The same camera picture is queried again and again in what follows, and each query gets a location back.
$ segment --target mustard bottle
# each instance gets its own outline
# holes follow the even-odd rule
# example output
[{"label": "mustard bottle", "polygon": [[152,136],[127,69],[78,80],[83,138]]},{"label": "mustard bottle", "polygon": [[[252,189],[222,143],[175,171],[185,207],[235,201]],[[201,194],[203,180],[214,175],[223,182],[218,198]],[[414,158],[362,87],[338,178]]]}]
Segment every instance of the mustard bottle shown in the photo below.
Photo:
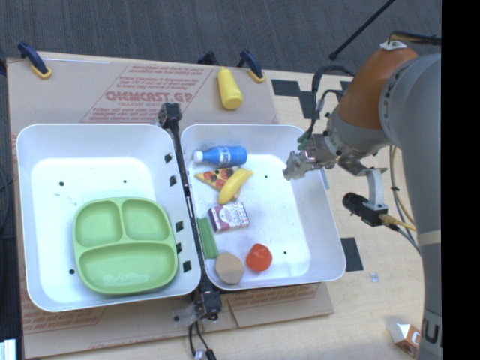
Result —
[{"label": "mustard bottle", "polygon": [[236,110],[243,103],[243,95],[232,75],[232,71],[225,67],[220,67],[217,79],[223,108],[226,110]]}]

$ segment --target bottle label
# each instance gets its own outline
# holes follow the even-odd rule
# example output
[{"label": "bottle label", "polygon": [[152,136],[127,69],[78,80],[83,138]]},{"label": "bottle label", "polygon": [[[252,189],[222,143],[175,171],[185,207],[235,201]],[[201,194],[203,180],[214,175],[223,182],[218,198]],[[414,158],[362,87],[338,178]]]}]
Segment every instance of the bottle label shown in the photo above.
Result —
[{"label": "bottle label", "polygon": [[218,160],[218,164],[220,166],[224,166],[224,165],[229,164],[230,163],[230,158],[232,157],[229,149],[227,147],[219,148],[219,152],[220,152],[220,157],[219,157],[219,160]]}]

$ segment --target banana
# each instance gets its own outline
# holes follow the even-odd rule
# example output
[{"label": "banana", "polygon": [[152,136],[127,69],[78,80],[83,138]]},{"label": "banana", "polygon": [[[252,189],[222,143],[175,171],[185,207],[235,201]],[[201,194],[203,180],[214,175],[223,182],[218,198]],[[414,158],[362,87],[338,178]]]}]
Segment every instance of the banana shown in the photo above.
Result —
[{"label": "banana", "polygon": [[221,206],[227,204],[245,183],[254,171],[245,168],[237,169],[232,176],[226,181],[225,185],[220,189],[218,194],[218,204]]}]

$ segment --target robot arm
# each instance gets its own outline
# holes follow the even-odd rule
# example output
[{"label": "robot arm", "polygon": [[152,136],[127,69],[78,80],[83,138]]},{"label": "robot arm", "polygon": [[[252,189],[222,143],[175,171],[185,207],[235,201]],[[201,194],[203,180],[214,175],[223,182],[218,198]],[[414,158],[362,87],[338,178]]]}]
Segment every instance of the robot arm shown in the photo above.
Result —
[{"label": "robot arm", "polygon": [[386,146],[401,149],[424,269],[418,360],[443,357],[440,75],[439,53],[418,56],[396,40],[381,44],[349,84],[323,134],[313,135],[304,151],[292,151],[283,171],[290,180],[338,165],[354,176],[366,176],[370,199],[348,193],[343,204],[376,226],[387,209],[380,185],[385,169],[368,169],[361,160]]}]

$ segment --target pizza slice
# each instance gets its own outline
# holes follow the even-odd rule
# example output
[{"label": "pizza slice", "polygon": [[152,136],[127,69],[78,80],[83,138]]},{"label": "pizza slice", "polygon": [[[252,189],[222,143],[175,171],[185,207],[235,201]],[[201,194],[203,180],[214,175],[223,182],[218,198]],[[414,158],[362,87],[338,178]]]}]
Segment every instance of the pizza slice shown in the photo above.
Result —
[{"label": "pizza slice", "polygon": [[[201,172],[197,173],[195,177],[202,183],[210,185],[210,187],[219,191],[238,168],[238,166],[232,166],[231,168],[221,168],[214,171]],[[237,200],[239,195],[240,190],[233,195],[233,199]]]}]

